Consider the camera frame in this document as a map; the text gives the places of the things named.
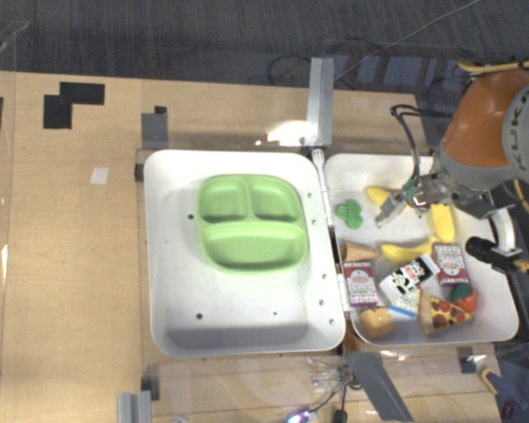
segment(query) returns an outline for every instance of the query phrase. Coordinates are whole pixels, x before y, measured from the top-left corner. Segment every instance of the wooden table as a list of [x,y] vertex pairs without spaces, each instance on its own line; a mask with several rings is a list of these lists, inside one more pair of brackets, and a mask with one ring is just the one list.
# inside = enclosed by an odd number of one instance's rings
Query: wooden table
[[[72,130],[44,130],[43,96],[59,94],[61,81],[105,84],[105,104],[73,106]],[[117,395],[139,390],[146,349],[133,174],[141,113],[167,107],[174,144],[242,145],[276,122],[305,119],[308,91],[0,72],[0,95],[9,108],[4,117],[15,119],[15,133],[0,135],[6,155],[0,157],[0,195],[11,173],[9,235],[0,237],[0,249],[5,236],[9,241],[5,305],[0,300],[0,423],[114,422]],[[335,142],[360,152],[407,153],[388,111],[396,103],[414,101],[336,91]],[[412,125],[424,145],[421,126]],[[4,150],[8,142],[13,162]],[[106,184],[91,183],[96,167],[108,168]],[[490,346],[477,350],[497,367]],[[404,354],[409,361],[388,354],[384,363],[417,421],[498,420],[494,398],[476,375],[460,374],[454,349]],[[309,393],[298,356],[160,361],[170,365],[169,377],[190,400],[184,407],[190,422],[275,421],[298,404],[291,396]],[[218,384],[226,398],[208,384]],[[281,407],[267,404],[261,393],[275,388],[287,397]],[[363,391],[350,392],[347,400],[349,422],[378,421]],[[163,416],[165,405],[153,405],[160,415],[153,421],[172,421]],[[331,411],[327,406],[320,421],[330,421]]]

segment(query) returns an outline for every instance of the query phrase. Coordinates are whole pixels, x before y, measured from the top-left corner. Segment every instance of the white plastic tray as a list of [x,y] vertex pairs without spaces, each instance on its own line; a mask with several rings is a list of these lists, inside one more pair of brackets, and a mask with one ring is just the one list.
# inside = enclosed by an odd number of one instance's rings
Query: white plastic tray
[[[288,272],[215,270],[198,242],[197,192],[220,174],[273,175],[302,201],[309,255]],[[145,163],[151,326],[156,345],[183,357],[325,351],[345,333],[317,171],[301,155],[159,151]]]
[[[422,158],[421,171],[427,173],[431,164],[431,158]],[[407,209],[382,228],[377,228],[374,217],[379,209],[366,195],[368,186],[399,189],[411,175],[412,169],[413,162],[409,156],[339,154],[331,157],[325,165],[325,177],[333,211],[337,205],[352,198],[361,204],[364,219],[363,226],[353,231],[334,217],[338,238],[373,247],[383,242],[415,246],[427,240],[433,233],[429,215],[419,219],[414,210]],[[471,236],[493,240],[487,220],[475,219],[456,209],[453,210],[453,218],[457,228],[455,242],[463,249]],[[421,331],[416,318],[392,312],[396,330],[383,338],[368,340],[358,318],[360,310],[354,309],[353,323],[357,333],[367,342],[380,346],[471,344],[513,338],[519,320],[506,277],[466,253],[464,258],[472,284],[478,292],[478,308],[472,323],[428,337]],[[379,257],[372,266],[375,281],[378,282],[398,265]],[[436,278],[432,278],[427,287],[435,296],[446,298]]]

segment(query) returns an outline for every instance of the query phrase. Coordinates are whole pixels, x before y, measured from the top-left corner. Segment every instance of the toy pizza slice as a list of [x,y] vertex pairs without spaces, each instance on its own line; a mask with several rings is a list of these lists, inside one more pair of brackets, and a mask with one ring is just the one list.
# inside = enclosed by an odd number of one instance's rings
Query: toy pizza slice
[[419,321],[425,335],[472,320],[472,317],[450,302],[421,291]]

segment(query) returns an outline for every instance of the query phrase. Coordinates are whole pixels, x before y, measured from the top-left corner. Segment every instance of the green divided tray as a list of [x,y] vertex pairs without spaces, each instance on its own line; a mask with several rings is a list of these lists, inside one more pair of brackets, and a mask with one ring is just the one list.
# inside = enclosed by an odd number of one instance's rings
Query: green divided tray
[[197,228],[205,258],[221,271],[287,271],[309,251],[298,193],[269,175],[206,180],[197,194]]

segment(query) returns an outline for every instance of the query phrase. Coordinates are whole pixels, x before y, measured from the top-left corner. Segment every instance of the white sticky note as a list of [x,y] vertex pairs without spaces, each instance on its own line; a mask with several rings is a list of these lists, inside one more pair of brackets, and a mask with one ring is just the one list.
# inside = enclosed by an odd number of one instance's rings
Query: white sticky note
[[92,171],[92,178],[90,183],[92,185],[105,185],[108,183],[108,167],[95,167]]

